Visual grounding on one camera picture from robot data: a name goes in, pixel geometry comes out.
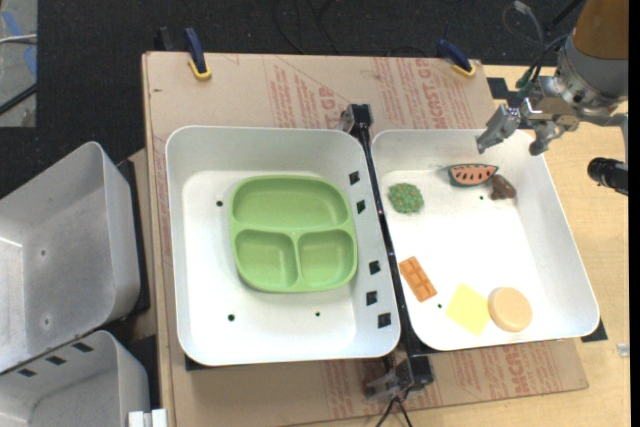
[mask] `orange waffle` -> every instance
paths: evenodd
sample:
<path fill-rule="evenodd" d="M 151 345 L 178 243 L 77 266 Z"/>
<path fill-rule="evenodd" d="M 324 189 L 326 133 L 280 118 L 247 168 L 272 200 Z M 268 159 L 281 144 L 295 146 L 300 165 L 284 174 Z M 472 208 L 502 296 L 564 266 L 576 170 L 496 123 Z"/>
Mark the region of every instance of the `orange waffle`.
<path fill-rule="evenodd" d="M 415 256 L 400 262 L 398 266 L 418 301 L 426 301 L 438 293 Z"/>

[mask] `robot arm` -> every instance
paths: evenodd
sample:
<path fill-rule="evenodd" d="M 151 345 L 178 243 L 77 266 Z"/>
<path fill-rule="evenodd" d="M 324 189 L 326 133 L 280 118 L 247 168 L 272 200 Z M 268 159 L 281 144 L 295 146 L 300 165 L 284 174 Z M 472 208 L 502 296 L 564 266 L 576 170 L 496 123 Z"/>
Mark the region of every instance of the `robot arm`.
<path fill-rule="evenodd" d="M 581 122 L 621 127 L 626 148 L 628 115 L 611 113 L 628 99 L 629 0 L 587 0 L 559 51 L 554 76 L 539 77 L 537 73 L 534 65 L 520 79 L 523 101 L 519 107 L 501 105 L 487 122 L 487 129 L 477 138 L 480 153 L 513 134 L 522 121 L 535 131 L 536 139 L 529 148 L 532 155 L 548 150 L 550 141 L 577 130 Z M 626 194 L 628 161 L 612 162 L 616 161 L 595 159 L 589 175 Z M 605 168 L 615 168 L 615 182 L 620 186 L 600 177 Z"/>

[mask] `blue clamp handle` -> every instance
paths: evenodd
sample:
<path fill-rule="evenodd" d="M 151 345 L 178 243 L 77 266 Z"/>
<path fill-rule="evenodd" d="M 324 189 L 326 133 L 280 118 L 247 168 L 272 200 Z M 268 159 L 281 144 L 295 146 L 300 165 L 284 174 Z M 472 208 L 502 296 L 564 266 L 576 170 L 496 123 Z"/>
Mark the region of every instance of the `blue clamp handle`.
<path fill-rule="evenodd" d="M 193 27 L 187 27 L 184 30 L 184 38 L 191 54 L 191 69 L 198 79 L 204 80 L 209 78 L 211 71 L 204 60 L 204 50 L 200 38 Z"/>
<path fill-rule="evenodd" d="M 436 45 L 436 52 L 438 57 L 446 57 L 448 59 L 451 59 L 451 61 L 453 61 L 456 66 L 461 68 L 462 71 L 466 73 L 473 72 L 473 66 L 471 66 L 471 63 L 469 62 L 469 59 L 467 59 L 467 56 L 464 55 L 464 53 L 458 47 L 456 47 L 452 43 L 449 43 L 447 40 L 441 39 L 440 41 L 438 41 L 438 44 Z"/>

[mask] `white plastic tray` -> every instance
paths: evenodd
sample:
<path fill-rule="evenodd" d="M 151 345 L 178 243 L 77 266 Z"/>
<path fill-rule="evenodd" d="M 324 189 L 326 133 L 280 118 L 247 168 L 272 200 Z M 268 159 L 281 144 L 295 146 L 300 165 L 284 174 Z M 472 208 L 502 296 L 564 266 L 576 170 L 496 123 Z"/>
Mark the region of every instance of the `white plastic tray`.
<path fill-rule="evenodd" d="M 437 290 L 418 302 L 403 291 L 417 336 L 437 350 L 466 349 L 590 334 L 599 310 L 543 156 L 532 157 L 531 137 L 518 131 L 479 155 L 476 130 L 391 130 L 378 134 L 372 155 L 398 262 L 417 257 Z M 446 168 L 485 163 L 517 190 L 516 199 L 493 201 L 491 185 L 453 187 Z M 417 214 L 400 214 L 386 197 L 409 182 L 422 192 Z M 529 299 L 533 320 L 519 333 L 493 321 L 478 334 L 446 314 L 458 287 L 488 298 L 515 287 Z"/>
<path fill-rule="evenodd" d="M 0 200 L 0 372 L 126 315 L 139 293 L 131 191 L 97 143 Z"/>
<path fill-rule="evenodd" d="M 223 366 L 377 357 L 395 348 L 400 325 L 391 273 L 364 151 L 353 137 L 337 130 L 184 127 L 167 142 L 166 158 L 178 337 L 191 359 Z M 226 206 L 239 181 L 264 174 L 319 176 L 346 195 L 359 256 L 348 284 L 279 294 L 242 281 Z"/>
<path fill-rule="evenodd" d="M 0 375 L 2 427 L 125 427 L 148 410 L 144 367 L 106 331 Z"/>

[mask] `blue and yellow clamp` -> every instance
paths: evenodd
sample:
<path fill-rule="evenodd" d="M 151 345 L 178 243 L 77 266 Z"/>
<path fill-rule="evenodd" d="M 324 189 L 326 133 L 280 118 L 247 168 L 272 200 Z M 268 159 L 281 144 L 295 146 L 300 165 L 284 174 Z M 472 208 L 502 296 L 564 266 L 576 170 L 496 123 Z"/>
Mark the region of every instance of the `blue and yellow clamp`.
<path fill-rule="evenodd" d="M 208 80 L 211 78 L 211 70 L 209 65 L 204 60 L 204 51 L 202 50 L 202 43 L 200 38 L 193 27 L 187 27 L 184 30 L 184 38 L 187 41 L 187 47 L 191 54 L 189 59 L 189 66 L 191 71 L 198 80 Z"/>
<path fill-rule="evenodd" d="M 453 43 L 449 43 L 446 39 L 441 39 L 436 45 L 436 55 L 444 57 L 453 62 L 453 69 L 461 73 L 465 77 L 473 77 L 476 69 L 471 65 L 467 56 L 456 47 Z"/>

